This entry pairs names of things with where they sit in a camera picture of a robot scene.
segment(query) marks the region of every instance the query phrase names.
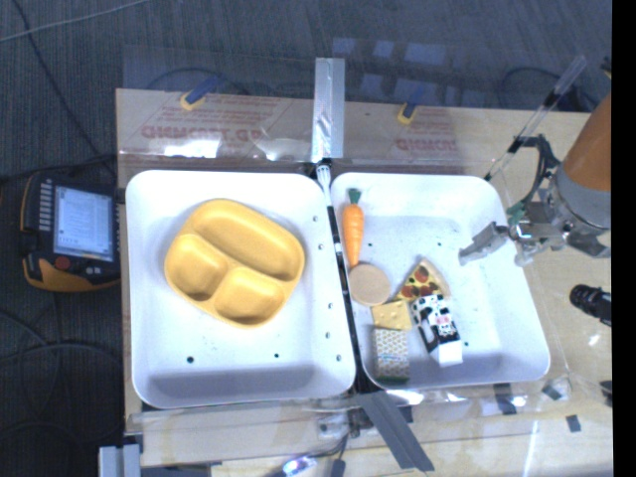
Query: device screen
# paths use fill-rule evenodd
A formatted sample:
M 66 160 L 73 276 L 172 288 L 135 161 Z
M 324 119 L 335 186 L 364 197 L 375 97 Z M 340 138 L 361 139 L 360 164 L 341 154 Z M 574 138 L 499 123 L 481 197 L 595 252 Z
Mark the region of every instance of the device screen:
M 111 198 L 58 186 L 55 203 L 54 252 L 113 261 Z

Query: wooden surface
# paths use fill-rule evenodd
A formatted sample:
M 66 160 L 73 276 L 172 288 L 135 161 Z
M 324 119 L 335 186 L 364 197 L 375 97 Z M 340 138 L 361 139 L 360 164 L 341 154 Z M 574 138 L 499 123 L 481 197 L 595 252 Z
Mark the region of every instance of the wooden surface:
M 118 139 L 121 145 L 145 114 L 156 111 L 164 92 L 120 90 L 117 95 Z M 307 101 L 292 101 L 302 114 Z M 388 104 L 347 105 L 346 143 L 365 146 L 361 155 L 379 158 L 397 154 L 404 130 L 397 124 L 398 108 Z M 531 116 L 528 111 L 465 108 L 422 108 L 418 118 L 442 122 L 443 129 L 427 129 L 436 139 L 454 143 L 450 163 L 461 163 L 462 172 L 483 176 L 490 162 L 509 145 Z M 538 132 L 550 141 L 556 157 L 563 158 L 584 125 L 586 114 L 548 115 Z M 284 118 L 277 121 L 284 128 Z M 355 148 L 346 149 L 354 156 Z M 530 189 L 535 171 L 533 152 L 522 151 L 500 178 L 493 181 L 505 206 Z M 426 165 L 425 151 L 405 165 Z M 156 167 L 156 157 L 120 155 L 120 185 L 135 172 Z M 183 163 L 174 163 L 181 167 Z M 162 167 L 171 167 L 162 163 Z M 144 466 L 223 461 L 215 476 L 267 475 L 294 454 L 326 450 L 336 438 L 321 435 L 317 418 L 328 416 L 320 404 L 256 404 L 174 411 L 141 412 L 141 401 L 130 380 L 130 326 L 126 282 L 125 217 L 122 218 L 123 314 L 126 355 L 126 417 L 130 432 L 143 433 Z M 609 243 L 610 235 L 603 237 Z M 612 408 L 598 386 L 611 380 L 611 329 L 569 303 L 569 292 L 579 284 L 611 291 L 611 260 L 595 260 L 573 249 L 546 251 L 525 268 L 544 330 L 553 366 L 548 375 L 563 397 L 553 400 L 541 393 L 541 384 L 513 387 L 517 414 L 503 415 L 483 390 L 464 391 L 457 402 L 435 400 L 413 409 L 411 429 L 422 443 L 438 476 L 479 475 L 594 475 L 611 474 L 613 468 Z M 337 403 L 337 408 L 346 407 Z M 571 430 L 577 421 L 580 430 Z M 400 470 L 382 439 L 370 431 L 352 438 L 345 452 L 347 476 L 418 475 Z M 304 475 L 328 475 L 328 461 Z

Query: orange carrot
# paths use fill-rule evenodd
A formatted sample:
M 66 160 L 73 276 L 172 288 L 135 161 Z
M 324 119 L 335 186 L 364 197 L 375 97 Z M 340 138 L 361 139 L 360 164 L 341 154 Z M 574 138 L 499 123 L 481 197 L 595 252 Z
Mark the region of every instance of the orange carrot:
M 357 189 L 349 190 L 349 205 L 342 213 L 342 228 L 345 241 L 345 252 L 349 259 L 349 264 L 354 267 L 360 259 L 360 249 L 362 248 L 362 237 L 365 229 L 365 214 L 358 205 L 362 193 Z

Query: table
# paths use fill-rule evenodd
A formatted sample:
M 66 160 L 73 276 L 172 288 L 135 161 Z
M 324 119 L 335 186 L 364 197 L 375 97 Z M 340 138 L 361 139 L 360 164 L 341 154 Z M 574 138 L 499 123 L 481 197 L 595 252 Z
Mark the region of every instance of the table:
M 119 187 L 124 188 L 137 172 L 154 168 L 257 170 L 264 161 L 270 169 L 298 170 L 298 159 L 306 153 L 303 143 L 310 139 L 311 100 L 245 96 L 213 99 L 208 101 L 208 113 L 200 117 L 184 114 L 184 123 L 175 109 L 179 96 L 153 90 L 117 91 Z M 212 110 L 219 104 L 229 104 L 236 110 L 223 130 Z M 413 128 L 404 129 L 396 120 L 397 112 L 394 104 L 346 103 L 346 167 L 365 169 L 380 164 L 388 171 L 482 177 L 531 116 L 528 111 L 517 110 L 420 108 Z M 562 159 L 587 116 L 553 112 L 538 132 L 549 139 L 556 157 Z M 171 118 L 174 125 L 167 123 Z M 284 156 L 282 161 L 263 157 L 269 153 L 280 159 L 276 156 L 279 150 L 272 149 L 271 142 L 262 141 L 262 148 L 254 147 L 263 138 L 255 131 L 263 128 L 268 131 L 267 139 L 291 136 L 293 141 L 300 137 L 293 143 L 283 143 L 291 157 Z M 216 144 L 214 160 L 168 158 L 163 154 L 165 147 L 153 149 L 162 139 L 166 143 L 171 142 L 170 138 L 178 140 L 179 129 L 189 129 L 186 132 L 195 135 L 196 129 L 207 129 L 208 133 L 213 129 L 226 139 L 234 154 L 220 156 L 223 140 Z M 193 155 L 207 153 L 200 145 Z M 506 207 L 526 194 L 535 171 L 532 152 L 522 151 L 518 156 L 503 175 L 493 180 Z M 169 411 L 148 409 L 142 404 L 130 376 L 124 211 L 120 212 L 120 222 L 126 432 L 143 440 L 142 467 L 222 462 L 212 466 L 215 477 L 267 475 L 294 455 L 333 447 L 342 434 L 338 431 L 342 403 L 337 401 Z M 607 242 L 610 237 L 603 236 Z M 612 408 L 599 386 L 612 379 L 611 328 L 572 307 L 568 300 L 569 292 L 579 283 L 611 291 L 610 270 L 609 259 L 595 260 L 570 248 L 539 254 L 525 268 L 551 347 L 551 371 L 536 386 L 524 386 L 519 391 L 512 386 L 508 393 L 516 414 L 504 414 L 492 390 L 485 394 L 479 388 L 462 391 L 455 400 L 449 400 L 449 395 L 440 395 L 439 400 L 428 395 L 426 401 L 415 406 L 411 429 L 435 465 L 435 475 L 611 474 Z M 333 456 L 319 458 L 318 465 L 305 475 L 326 475 L 331 459 Z M 372 428 L 349 437 L 344 459 L 348 476 L 420 474 L 400 469 Z

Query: yellow bowl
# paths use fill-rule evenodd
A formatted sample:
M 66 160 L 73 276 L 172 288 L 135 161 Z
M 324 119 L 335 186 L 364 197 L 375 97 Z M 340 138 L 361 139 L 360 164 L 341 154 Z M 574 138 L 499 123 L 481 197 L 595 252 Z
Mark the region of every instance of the yellow bowl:
M 218 199 L 184 223 L 164 273 L 179 295 L 206 313 L 255 328 L 282 309 L 304 266 L 302 245 L 290 231 L 250 207 Z

